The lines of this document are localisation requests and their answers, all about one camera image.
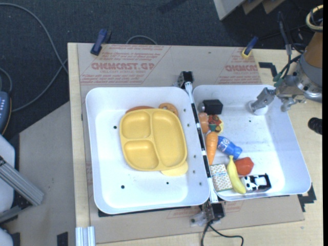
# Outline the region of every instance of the yellow plate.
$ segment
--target yellow plate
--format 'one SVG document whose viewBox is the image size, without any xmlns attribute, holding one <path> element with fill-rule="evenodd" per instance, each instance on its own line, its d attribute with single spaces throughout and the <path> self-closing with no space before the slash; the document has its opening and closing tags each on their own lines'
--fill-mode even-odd
<svg viewBox="0 0 328 246">
<path fill-rule="evenodd" d="M 179 118 L 165 109 L 141 109 L 125 114 L 119 126 L 126 162 L 141 171 L 162 171 L 182 166 L 187 158 Z"/>
</svg>

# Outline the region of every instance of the black floor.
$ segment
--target black floor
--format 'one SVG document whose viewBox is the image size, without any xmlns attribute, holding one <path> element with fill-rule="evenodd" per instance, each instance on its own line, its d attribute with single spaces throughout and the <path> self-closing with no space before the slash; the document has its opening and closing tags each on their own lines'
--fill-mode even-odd
<svg viewBox="0 0 328 246">
<path fill-rule="evenodd" d="M 238 7 L 220 21 L 213 0 L 0 0 L 0 68 L 12 79 L 13 109 L 4 136 L 12 138 L 69 100 L 68 76 L 61 71 L 45 94 L 21 109 L 44 91 L 60 68 L 43 26 L 63 62 L 67 43 L 94 43 L 101 28 L 112 31 L 110 42 L 115 44 L 144 35 L 159 45 L 243 47 L 258 36 L 255 48 L 284 49 L 278 12 L 294 42 L 306 45 L 313 33 L 304 27 L 305 17 L 322 4 L 286 0 L 270 14 L 259 5 L 248 15 Z M 146 39 L 131 43 L 151 44 Z M 2 71 L 0 78 L 0 90 L 8 92 Z"/>
</svg>

